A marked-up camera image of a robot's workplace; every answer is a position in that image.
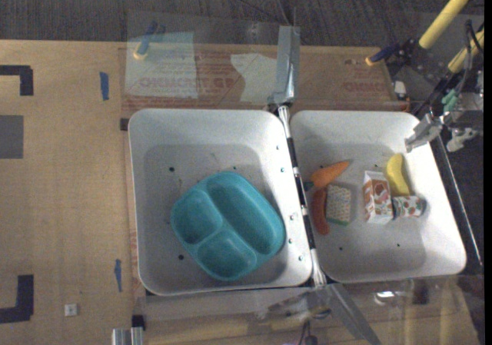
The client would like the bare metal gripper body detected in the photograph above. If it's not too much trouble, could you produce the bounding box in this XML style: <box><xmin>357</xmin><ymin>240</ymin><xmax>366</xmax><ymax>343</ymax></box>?
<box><xmin>438</xmin><ymin>91</ymin><xmax>484</xmax><ymax>129</ymax></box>

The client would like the yellow banana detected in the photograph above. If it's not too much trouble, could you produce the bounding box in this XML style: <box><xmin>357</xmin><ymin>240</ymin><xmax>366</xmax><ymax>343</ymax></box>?
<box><xmin>385</xmin><ymin>153</ymin><xmax>412</xmax><ymax>198</ymax></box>

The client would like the small white red-printed can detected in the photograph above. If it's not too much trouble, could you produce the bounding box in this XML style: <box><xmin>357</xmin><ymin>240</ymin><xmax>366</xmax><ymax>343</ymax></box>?
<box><xmin>391</xmin><ymin>194</ymin><xmax>427</xmax><ymax>219</ymax></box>

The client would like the white and orange carton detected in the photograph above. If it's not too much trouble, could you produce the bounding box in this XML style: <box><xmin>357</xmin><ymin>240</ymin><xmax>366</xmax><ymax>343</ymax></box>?
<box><xmin>361</xmin><ymin>170</ymin><xmax>394</xmax><ymax>225</ymax></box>

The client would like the orange carrot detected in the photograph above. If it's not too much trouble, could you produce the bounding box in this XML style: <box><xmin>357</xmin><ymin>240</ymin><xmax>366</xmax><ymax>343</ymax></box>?
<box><xmin>303</xmin><ymin>160</ymin><xmax>352</xmax><ymax>191</ymax></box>

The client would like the brown cardboard board red print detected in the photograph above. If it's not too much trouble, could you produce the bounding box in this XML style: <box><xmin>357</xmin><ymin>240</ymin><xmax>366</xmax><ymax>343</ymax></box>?
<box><xmin>118</xmin><ymin>42</ymin><xmax>411</xmax><ymax>298</ymax></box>

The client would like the white patterned packet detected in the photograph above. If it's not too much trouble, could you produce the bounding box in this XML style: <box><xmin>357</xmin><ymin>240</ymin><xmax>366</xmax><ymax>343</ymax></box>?
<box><xmin>325</xmin><ymin>183</ymin><xmax>354</xmax><ymax>227</ymax></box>

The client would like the white plastic tray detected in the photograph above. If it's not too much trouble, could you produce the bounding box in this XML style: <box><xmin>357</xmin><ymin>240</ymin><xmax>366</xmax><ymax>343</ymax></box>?
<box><xmin>288</xmin><ymin>110</ymin><xmax>468</xmax><ymax>284</ymax></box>
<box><xmin>128</xmin><ymin>108</ymin><xmax>314</xmax><ymax>297</ymax></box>

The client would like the orange sausage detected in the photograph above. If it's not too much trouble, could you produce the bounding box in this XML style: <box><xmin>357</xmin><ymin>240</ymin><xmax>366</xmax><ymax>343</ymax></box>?
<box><xmin>310</xmin><ymin>187</ymin><xmax>331</xmax><ymax>237</ymax></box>

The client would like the teal divided plate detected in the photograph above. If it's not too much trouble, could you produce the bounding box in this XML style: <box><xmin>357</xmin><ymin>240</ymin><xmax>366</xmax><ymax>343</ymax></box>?
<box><xmin>170</xmin><ymin>171</ymin><xmax>288</xmax><ymax>283</ymax></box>

